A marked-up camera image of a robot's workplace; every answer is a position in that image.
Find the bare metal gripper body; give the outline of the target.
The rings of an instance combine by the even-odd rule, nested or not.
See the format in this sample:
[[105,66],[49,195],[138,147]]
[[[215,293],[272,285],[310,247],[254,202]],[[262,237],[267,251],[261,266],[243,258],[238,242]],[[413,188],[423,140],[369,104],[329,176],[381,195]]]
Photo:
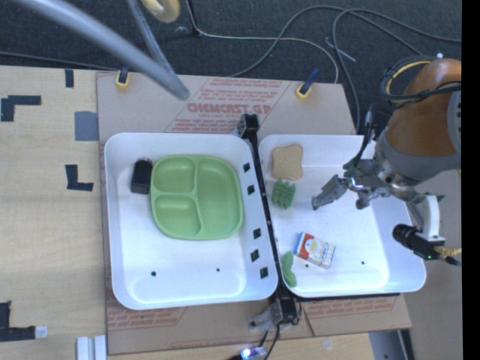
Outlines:
[[419,194],[417,181],[396,173],[386,160],[352,159],[346,164],[346,185],[351,191],[385,188],[390,196],[404,202],[413,201]]

